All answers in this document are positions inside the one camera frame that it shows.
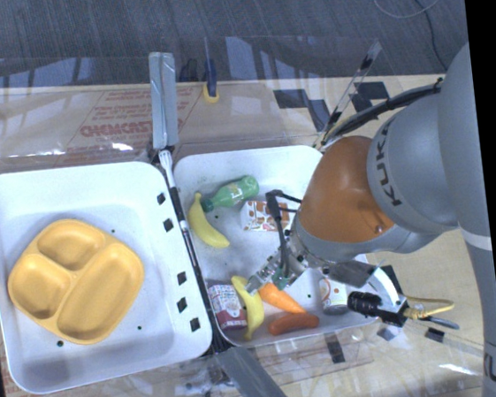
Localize orange sausage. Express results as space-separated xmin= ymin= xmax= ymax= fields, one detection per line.
xmin=266 ymin=309 xmax=322 ymax=338

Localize yellow banana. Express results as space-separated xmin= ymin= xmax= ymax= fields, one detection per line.
xmin=184 ymin=189 xmax=232 ymax=253
xmin=230 ymin=272 xmax=268 ymax=342

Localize orange carrot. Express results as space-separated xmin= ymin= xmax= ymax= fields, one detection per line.
xmin=257 ymin=278 xmax=308 ymax=320

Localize white can with orange print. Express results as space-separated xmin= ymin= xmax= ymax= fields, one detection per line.
xmin=317 ymin=274 xmax=351 ymax=318

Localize red and white can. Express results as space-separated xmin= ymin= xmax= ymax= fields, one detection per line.
xmin=206 ymin=281 xmax=249 ymax=333

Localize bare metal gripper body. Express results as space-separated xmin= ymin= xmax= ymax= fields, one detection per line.
xmin=256 ymin=240 xmax=311 ymax=287

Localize green plastic bottle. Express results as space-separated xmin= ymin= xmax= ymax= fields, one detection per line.
xmin=197 ymin=173 xmax=263 ymax=214

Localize white carton with orange print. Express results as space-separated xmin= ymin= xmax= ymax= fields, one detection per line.
xmin=238 ymin=195 xmax=293 ymax=235

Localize white plastic tray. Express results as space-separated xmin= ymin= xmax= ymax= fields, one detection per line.
xmin=171 ymin=135 xmax=383 ymax=355
xmin=0 ymin=150 xmax=219 ymax=397

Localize brown cardboard board red print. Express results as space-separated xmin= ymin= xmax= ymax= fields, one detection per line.
xmin=0 ymin=35 xmax=494 ymax=397

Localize yellow divided plate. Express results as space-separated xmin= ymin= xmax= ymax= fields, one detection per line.
xmin=0 ymin=210 xmax=154 ymax=354

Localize black cylinder on white bracket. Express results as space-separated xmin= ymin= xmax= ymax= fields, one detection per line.
xmin=342 ymin=262 xmax=413 ymax=333

